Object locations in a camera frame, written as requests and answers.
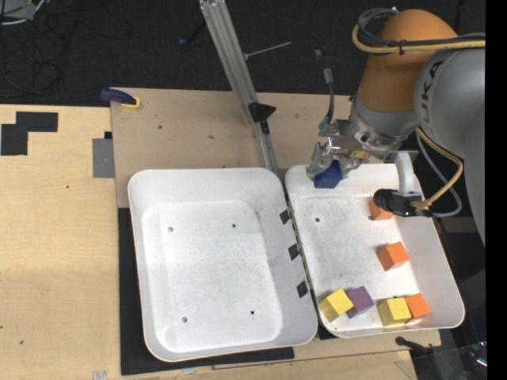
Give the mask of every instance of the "orange block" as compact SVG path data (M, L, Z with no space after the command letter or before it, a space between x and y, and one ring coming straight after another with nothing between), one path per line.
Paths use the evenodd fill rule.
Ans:
M383 270L386 272L398 268L410 260L410 256L401 242L384 246L377 252L377 257L382 264Z
M431 309L428 307L428 304L421 293L405 297L405 301L409 307L410 315L412 315L412 318L407 320L406 324L416 324L425 315L431 313Z
M370 207L370 213L372 215L373 221L381 221L383 219L391 219L393 218L393 213L390 211L386 211L383 208L378 207L373 200L368 203Z

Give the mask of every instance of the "gray tape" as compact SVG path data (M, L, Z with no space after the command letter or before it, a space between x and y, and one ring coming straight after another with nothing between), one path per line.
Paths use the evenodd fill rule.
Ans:
M93 380L106 380L105 370L94 371Z
M93 177L114 179L112 139L93 140Z

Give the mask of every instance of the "black clip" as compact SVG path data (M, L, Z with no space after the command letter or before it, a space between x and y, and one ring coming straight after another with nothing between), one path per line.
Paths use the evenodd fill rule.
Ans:
M268 118L275 112L276 107L254 101L248 105L248 109L252 120L255 123L261 123L262 132L269 134Z
M400 55L405 55L405 51L403 51L403 44L406 44L406 40L401 40L398 43Z

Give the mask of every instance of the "blue block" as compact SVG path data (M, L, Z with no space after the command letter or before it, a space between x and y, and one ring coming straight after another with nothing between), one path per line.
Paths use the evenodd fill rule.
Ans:
M343 176L341 175L340 162L334 159L328 170L315 176L314 187L335 188L342 178Z

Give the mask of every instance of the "metal rod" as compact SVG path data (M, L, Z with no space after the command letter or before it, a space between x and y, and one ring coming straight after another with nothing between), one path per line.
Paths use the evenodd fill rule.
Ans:
M247 125L251 125L253 121L248 106L258 102L257 94L227 4L225 0L200 0L200 9L222 61L227 79L242 106L243 119ZM265 168L278 176L278 166L269 133L264 133L258 122L255 123L255 133Z
M248 58L250 56L264 54L266 52L272 51L273 49L287 47L290 44L292 44L292 41L284 42L283 44L278 44L278 45L275 45L274 47L267 47L266 49L261 49L260 51L252 52L251 54L247 54L247 53L243 52L243 56L245 57L245 60L248 60Z

